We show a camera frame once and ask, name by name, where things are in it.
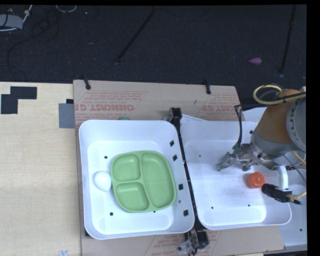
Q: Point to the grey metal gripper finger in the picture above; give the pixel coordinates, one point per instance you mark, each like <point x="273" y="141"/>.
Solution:
<point x="225" y="161"/>
<point x="248" y="165"/>

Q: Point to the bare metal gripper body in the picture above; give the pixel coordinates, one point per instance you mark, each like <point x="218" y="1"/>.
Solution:
<point x="250" y="153"/>

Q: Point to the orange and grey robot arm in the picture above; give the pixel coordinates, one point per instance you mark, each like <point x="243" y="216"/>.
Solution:
<point x="273" y="125"/>

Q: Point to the orange round toy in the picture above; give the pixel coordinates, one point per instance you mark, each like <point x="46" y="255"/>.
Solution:
<point x="255" y="180"/>

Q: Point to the white plastic tray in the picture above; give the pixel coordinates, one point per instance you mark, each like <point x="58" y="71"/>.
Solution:
<point x="100" y="220"/>
<point x="225" y="195"/>

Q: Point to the thin black rod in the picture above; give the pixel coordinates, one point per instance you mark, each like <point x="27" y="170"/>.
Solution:
<point x="186" y="170"/>

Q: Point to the white paper sheet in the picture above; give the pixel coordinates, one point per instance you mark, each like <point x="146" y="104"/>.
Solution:
<point x="193" y="118"/>

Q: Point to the green divided plate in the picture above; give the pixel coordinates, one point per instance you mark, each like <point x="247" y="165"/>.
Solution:
<point x="150" y="175"/>

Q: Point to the purple grapes toy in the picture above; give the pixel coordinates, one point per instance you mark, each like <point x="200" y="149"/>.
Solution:
<point x="255" y="61"/>

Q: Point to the brown cardboard board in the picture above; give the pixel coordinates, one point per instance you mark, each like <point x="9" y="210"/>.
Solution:
<point x="150" y="100"/>

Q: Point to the green round toy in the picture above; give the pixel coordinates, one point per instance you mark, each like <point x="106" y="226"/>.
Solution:
<point x="124" y="118"/>

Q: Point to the white egg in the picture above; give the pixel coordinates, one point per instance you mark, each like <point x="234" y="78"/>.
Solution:
<point x="103" y="180"/>

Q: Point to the black cylinder on white bracket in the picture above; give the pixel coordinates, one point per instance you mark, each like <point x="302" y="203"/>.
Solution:
<point x="274" y="192"/>

